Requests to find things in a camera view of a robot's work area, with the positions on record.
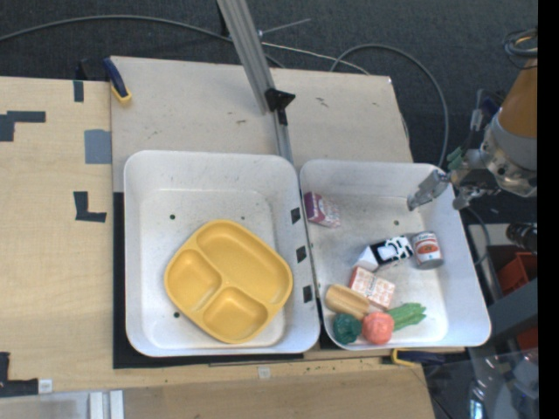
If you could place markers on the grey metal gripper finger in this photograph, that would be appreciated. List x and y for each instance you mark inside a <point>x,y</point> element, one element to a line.
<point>428,189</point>
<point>463,199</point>

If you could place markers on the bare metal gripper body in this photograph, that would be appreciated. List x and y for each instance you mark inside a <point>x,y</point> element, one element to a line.
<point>502,175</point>

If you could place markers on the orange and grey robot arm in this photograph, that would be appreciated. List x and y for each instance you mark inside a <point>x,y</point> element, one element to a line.
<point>519,107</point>

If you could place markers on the white plastic tray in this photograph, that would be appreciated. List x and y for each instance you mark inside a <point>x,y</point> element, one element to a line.
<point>205,177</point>
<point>375,181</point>

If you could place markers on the red and white can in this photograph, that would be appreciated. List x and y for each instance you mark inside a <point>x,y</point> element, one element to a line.
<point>427,250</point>

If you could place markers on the black and white milk carton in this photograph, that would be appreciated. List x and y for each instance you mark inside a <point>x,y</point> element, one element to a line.
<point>388,251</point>

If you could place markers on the purple and white carton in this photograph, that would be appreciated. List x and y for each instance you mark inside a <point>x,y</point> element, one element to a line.
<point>322,210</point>

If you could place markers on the orange and white carton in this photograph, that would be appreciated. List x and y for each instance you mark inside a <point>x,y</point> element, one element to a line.
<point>372,287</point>

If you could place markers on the green asparagus bunch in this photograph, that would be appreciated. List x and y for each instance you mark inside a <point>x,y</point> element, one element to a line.
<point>407,314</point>

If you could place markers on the tan bread roll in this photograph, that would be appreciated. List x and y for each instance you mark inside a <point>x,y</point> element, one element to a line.
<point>347,300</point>

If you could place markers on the orange round toy fruit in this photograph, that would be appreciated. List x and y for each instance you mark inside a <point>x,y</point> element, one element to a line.
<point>378,328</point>

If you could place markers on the green broccoli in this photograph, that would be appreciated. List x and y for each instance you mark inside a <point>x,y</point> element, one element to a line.
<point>346,328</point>

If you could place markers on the yellow divided plate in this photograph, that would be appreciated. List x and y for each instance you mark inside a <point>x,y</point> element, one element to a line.
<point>227,277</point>

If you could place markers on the pale wood board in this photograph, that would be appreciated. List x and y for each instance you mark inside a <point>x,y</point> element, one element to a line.
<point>196,107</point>

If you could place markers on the black cylinder on white bracket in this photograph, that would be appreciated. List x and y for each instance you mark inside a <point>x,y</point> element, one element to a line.
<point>522,235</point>

